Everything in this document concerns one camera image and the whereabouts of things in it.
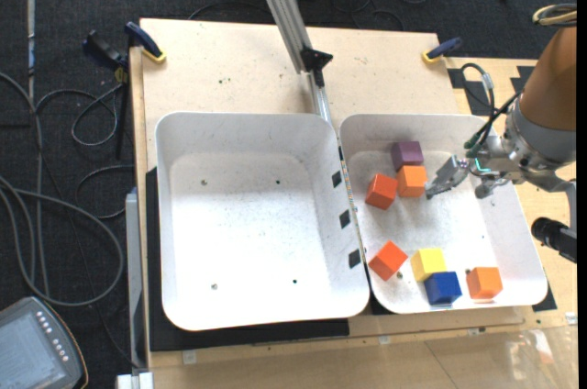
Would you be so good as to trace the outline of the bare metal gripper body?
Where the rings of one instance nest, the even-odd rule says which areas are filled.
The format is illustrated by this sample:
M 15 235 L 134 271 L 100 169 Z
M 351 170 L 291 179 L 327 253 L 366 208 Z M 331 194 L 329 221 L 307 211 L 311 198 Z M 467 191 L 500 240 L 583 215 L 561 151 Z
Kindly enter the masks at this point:
M 489 136 L 483 144 L 471 149 L 471 174 L 504 177 L 508 183 L 531 183 L 544 191 L 575 191 L 574 180 L 563 180 L 556 170 L 561 164 L 549 160 L 523 139 Z

